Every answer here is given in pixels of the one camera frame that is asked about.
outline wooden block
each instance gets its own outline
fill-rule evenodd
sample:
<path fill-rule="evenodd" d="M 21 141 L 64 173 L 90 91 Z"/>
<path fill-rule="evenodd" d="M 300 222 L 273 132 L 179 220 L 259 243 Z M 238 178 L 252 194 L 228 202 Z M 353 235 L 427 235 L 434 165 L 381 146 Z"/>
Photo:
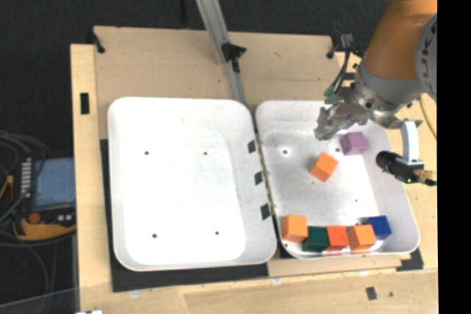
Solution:
<path fill-rule="evenodd" d="M 385 240 L 392 233 L 388 218 L 384 215 L 368 217 L 363 224 L 371 224 L 377 240 Z"/>
<path fill-rule="evenodd" d="M 325 251 L 341 251 L 348 246 L 347 228 L 345 226 L 327 226 L 329 247 Z"/>
<path fill-rule="evenodd" d="M 341 137 L 340 146 L 346 156 L 361 154 L 368 148 L 363 132 L 348 132 Z"/>
<path fill-rule="evenodd" d="M 376 236 L 370 224 L 352 226 L 348 232 L 348 243 L 352 252 L 368 252 L 376 243 Z"/>
<path fill-rule="evenodd" d="M 287 215 L 281 221 L 281 238 L 302 242 L 308 236 L 308 219 L 305 216 Z"/>
<path fill-rule="evenodd" d="M 302 242 L 303 251 L 322 252 L 329 246 L 325 226 L 308 226 L 308 237 Z"/>
<path fill-rule="evenodd" d="M 311 174 L 325 182 L 332 175 L 339 162 L 329 154 L 322 152 L 311 169 Z"/>

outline metal pole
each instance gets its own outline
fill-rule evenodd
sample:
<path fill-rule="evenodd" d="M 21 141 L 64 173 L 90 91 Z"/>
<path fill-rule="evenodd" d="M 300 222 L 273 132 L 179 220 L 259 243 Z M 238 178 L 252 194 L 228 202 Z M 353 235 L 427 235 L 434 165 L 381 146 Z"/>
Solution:
<path fill-rule="evenodd" d="M 218 63 L 224 63 L 227 66 L 227 75 L 229 76 L 234 99 L 242 104 L 247 104 L 240 73 L 234 71 L 233 65 L 231 62 L 226 61 L 222 51 L 222 45 L 230 43 L 230 39 L 219 0 L 196 0 L 196 4 L 213 44 L 216 59 Z"/>

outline table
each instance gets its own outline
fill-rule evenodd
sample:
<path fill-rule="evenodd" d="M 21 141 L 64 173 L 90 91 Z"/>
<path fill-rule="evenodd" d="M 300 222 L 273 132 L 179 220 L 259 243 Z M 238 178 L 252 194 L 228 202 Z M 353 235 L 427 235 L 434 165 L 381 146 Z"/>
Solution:
<path fill-rule="evenodd" d="M 417 255 L 321 258 L 299 264 L 276 254 L 263 279 L 113 292 L 99 141 L 106 112 L 123 95 L 232 98 L 225 67 L 206 31 L 95 26 L 105 48 L 71 45 L 77 187 L 79 308 L 107 313 L 409 313 L 438 312 L 437 187 L 406 185 L 419 226 L 423 268 L 398 271 Z M 230 32 L 240 58 L 248 108 L 268 99 L 323 99 L 338 72 L 328 36 Z M 431 120 L 419 127 L 420 158 L 436 171 L 436 105 L 428 96 L 398 114 Z M 388 131 L 400 153 L 398 131 Z"/>

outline blue cube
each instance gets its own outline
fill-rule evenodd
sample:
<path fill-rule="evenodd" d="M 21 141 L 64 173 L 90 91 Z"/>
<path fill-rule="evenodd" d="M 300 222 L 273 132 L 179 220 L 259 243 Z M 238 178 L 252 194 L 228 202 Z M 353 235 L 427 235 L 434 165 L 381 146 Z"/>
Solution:
<path fill-rule="evenodd" d="M 371 224 L 377 240 L 385 240 L 392 233 L 388 218 L 384 215 L 368 217 L 363 224 Z"/>

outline white tray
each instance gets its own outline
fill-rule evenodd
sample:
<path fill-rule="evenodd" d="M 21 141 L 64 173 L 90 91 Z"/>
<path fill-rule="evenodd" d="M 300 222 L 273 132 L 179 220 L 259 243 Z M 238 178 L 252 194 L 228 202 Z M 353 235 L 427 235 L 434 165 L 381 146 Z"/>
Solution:
<path fill-rule="evenodd" d="M 370 216 L 386 215 L 392 234 L 378 241 L 371 252 L 408 253 L 419 244 L 419 230 L 404 186 L 376 165 L 379 151 L 390 150 L 386 131 L 372 121 L 340 131 L 332 140 L 314 136 L 323 101 L 267 101 L 255 112 L 263 163 L 272 193 L 276 220 L 288 214 L 304 215 L 308 225 L 352 226 Z M 339 139 L 361 131 L 368 149 L 344 156 Z M 338 160 L 326 182 L 309 173 L 321 152 Z M 301 243 L 283 241 L 296 258 L 328 255 L 303 251 Z"/>
<path fill-rule="evenodd" d="M 249 265 L 272 257 L 276 235 L 245 106 L 118 99 L 108 110 L 108 143 L 113 244 L 126 268 Z"/>

